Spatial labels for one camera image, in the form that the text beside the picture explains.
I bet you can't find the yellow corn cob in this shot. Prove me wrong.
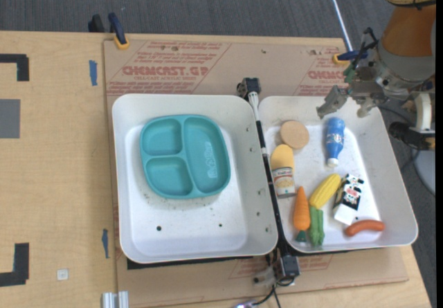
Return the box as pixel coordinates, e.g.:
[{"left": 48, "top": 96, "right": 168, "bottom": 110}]
[{"left": 308, "top": 173, "right": 342, "bottom": 210}]

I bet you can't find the black cylinder on white bracket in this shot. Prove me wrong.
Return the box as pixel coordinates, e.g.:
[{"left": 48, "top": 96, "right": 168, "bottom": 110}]
[{"left": 388, "top": 91, "right": 437, "bottom": 150}]

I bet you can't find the blue bottle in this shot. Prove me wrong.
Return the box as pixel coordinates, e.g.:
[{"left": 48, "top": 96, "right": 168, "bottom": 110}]
[{"left": 324, "top": 116, "right": 346, "bottom": 168}]

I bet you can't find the green toy vegetable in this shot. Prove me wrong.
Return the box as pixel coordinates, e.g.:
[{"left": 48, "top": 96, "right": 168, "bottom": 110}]
[{"left": 308, "top": 206, "right": 326, "bottom": 247}]

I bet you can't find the small soup can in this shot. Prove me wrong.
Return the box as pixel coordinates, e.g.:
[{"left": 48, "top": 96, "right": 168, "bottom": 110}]
[{"left": 271, "top": 166, "right": 297, "bottom": 199}]

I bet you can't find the orange carrot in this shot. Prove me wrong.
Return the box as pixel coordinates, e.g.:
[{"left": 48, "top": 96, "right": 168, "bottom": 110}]
[{"left": 293, "top": 185, "right": 311, "bottom": 243}]

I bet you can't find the yellow bread slice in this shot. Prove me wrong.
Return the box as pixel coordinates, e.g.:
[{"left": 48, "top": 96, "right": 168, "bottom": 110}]
[{"left": 269, "top": 143, "right": 296, "bottom": 170}]

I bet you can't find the thin black and white rod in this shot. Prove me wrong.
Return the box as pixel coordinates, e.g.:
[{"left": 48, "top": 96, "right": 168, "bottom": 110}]
[{"left": 246, "top": 91, "right": 292, "bottom": 256}]

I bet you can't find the black block with thin wires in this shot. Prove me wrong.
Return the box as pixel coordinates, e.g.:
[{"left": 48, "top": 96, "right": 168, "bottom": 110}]
[
  {"left": 279, "top": 255, "right": 300, "bottom": 278},
  {"left": 242, "top": 77, "right": 261, "bottom": 95}
]

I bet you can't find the cow print milk carton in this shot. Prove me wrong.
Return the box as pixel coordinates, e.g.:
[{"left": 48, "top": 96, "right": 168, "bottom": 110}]
[{"left": 332, "top": 173, "right": 365, "bottom": 226}]

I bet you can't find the white plastic tray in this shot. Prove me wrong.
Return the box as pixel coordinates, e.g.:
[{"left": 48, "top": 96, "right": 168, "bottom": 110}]
[
  {"left": 111, "top": 93, "right": 279, "bottom": 264},
  {"left": 257, "top": 95, "right": 419, "bottom": 254}
]

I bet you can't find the round tan biscuit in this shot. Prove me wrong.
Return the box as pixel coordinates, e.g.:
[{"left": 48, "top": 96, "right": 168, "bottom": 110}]
[{"left": 279, "top": 120, "right": 310, "bottom": 150}]

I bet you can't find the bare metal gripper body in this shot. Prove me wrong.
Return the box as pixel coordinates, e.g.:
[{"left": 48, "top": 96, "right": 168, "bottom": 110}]
[{"left": 347, "top": 66, "right": 416, "bottom": 106}]

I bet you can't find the brown cardboard board, red print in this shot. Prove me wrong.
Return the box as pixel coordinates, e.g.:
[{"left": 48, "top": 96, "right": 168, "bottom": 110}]
[{"left": 102, "top": 38, "right": 410, "bottom": 308}]

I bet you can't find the orange-red sausage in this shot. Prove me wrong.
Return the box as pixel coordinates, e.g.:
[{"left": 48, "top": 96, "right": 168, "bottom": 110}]
[{"left": 344, "top": 219, "right": 386, "bottom": 237}]

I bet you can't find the teal divided plate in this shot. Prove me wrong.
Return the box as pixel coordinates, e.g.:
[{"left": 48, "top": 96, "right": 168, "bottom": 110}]
[{"left": 139, "top": 114, "right": 232, "bottom": 201}]

